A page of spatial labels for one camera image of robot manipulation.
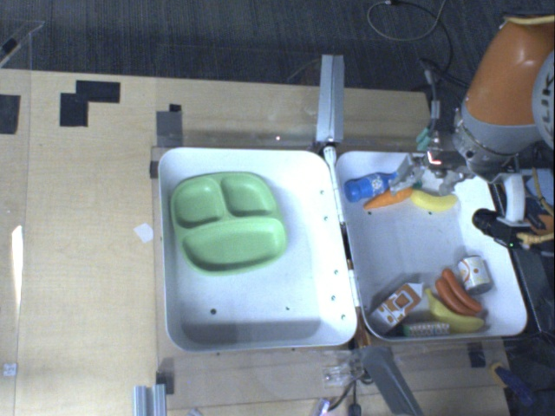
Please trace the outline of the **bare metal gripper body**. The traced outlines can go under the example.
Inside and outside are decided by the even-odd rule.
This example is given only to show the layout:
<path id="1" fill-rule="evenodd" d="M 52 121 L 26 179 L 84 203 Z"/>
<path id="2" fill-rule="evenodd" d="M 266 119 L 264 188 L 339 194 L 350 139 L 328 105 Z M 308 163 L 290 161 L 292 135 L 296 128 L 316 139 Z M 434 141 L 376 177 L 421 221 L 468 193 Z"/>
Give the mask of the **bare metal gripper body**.
<path id="1" fill-rule="evenodd" d="M 414 156 L 419 159 L 419 177 L 428 171 L 442 181 L 448 172 L 459 172 L 462 175 L 460 182 L 473 179 L 475 175 L 457 149 L 456 142 L 454 134 L 420 134 L 416 139 L 420 154 Z"/>

